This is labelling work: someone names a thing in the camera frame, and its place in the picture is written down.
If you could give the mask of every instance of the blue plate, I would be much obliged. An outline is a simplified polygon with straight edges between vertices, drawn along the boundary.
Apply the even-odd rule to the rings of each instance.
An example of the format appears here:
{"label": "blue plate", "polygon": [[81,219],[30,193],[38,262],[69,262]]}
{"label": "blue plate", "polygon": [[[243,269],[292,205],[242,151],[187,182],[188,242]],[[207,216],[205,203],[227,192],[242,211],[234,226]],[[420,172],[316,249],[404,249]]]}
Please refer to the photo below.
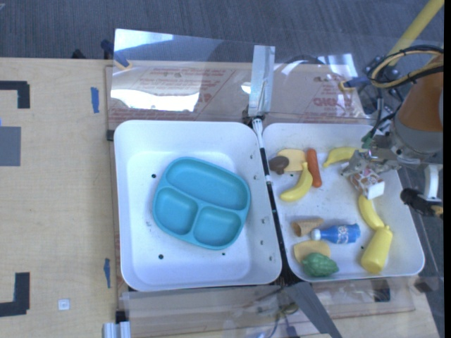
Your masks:
{"label": "blue plate", "polygon": [[197,158],[175,159],[164,171],[152,204],[166,233],[208,249],[224,249],[240,235],[250,190],[235,173]]}

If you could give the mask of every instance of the gray carpet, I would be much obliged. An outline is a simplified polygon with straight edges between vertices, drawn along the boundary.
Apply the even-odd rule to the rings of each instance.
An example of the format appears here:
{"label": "gray carpet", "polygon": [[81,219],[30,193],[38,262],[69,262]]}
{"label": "gray carpet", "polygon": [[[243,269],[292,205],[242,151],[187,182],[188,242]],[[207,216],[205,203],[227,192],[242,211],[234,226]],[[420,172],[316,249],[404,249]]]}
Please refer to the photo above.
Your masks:
{"label": "gray carpet", "polygon": [[[116,28],[276,46],[276,58],[352,54],[356,69],[386,54],[428,0],[0,0],[0,56],[103,58]],[[444,8],[419,42],[444,41]],[[435,158],[443,162],[443,154]],[[411,173],[404,182],[421,189]],[[443,197],[443,185],[440,187]],[[428,299],[442,337],[443,222],[414,215],[425,249]]]}

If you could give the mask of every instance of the gray square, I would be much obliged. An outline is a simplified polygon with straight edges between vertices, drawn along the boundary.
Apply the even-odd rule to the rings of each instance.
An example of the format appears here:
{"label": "gray square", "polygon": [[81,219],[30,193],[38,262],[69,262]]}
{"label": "gray square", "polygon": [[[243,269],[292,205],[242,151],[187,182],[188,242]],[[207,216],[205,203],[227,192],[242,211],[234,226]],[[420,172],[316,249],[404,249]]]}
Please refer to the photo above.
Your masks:
{"label": "gray square", "polygon": [[0,126],[0,166],[20,166],[20,127]]}

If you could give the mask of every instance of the green pepper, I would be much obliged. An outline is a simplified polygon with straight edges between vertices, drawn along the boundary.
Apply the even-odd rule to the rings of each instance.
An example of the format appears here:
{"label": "green pepper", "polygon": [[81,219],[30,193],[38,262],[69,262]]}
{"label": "green pepper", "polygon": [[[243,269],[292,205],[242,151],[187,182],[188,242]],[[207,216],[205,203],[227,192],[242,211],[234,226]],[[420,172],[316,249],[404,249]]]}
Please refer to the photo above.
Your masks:
{"label": "green pepper", "polygon": [[310,253],[302,264],[304,272],[312,277],[328,277],[338,271],[337,263],[321,253]]}

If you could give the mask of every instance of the yellow bottle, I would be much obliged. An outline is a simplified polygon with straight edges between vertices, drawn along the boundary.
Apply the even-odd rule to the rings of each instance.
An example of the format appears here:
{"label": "yellow bottle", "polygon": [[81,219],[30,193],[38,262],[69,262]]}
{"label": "yellow bottle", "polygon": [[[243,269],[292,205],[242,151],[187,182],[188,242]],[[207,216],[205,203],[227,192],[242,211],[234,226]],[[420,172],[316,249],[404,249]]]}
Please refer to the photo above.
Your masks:
{"label": "yellow bottle", "polygon": [[392,239],[393,233],[388,225],[377,228],[360,260],[362,267],[370,273],[379,273],[387,261]]}

